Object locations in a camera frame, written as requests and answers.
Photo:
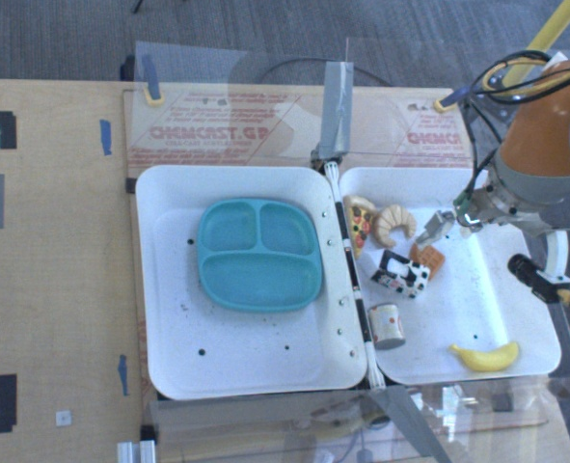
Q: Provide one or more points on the yellow banana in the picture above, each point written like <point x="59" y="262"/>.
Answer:
<point x="487" y="360"/>

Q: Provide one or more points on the toy pizza slice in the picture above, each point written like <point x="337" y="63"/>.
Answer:
<point x="359" y="225"/>

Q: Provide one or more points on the black cylinder on white bracket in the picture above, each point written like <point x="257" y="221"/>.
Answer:
<point x="535" y="273"/>

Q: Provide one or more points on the tan toy croissant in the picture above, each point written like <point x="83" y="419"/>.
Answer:
<point x="393" y="220"/>

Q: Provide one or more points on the thin black and white rod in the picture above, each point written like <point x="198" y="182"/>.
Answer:
<point x="357" y="287"/>

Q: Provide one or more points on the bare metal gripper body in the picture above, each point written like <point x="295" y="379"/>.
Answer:
<point x="504" y="210"/>

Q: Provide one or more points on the brown cardboard board red print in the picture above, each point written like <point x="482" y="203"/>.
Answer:
<point x="246" y="128"/>

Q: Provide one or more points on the white plastic tray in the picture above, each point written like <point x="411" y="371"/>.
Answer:
<point x="463" y="316"/>
<point x="246" y="350"/>

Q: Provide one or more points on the orange toy waffle biscuit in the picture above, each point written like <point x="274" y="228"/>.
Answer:
<point x="431" y="258"/>

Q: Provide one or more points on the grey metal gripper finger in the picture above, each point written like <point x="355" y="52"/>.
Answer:
<point x="440" y="224"/>

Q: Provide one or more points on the black and white cow-print carton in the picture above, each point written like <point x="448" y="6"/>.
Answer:
<point x="402" y="275"/>

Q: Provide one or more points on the white can with red dots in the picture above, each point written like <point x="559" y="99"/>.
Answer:
<point x="386" y="326"/>

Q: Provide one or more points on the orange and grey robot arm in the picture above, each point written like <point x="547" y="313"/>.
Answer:
<point x="540" y="133"/>

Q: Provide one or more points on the blue divided plate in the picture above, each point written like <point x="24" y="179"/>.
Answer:
<point x="260" y="278"/>

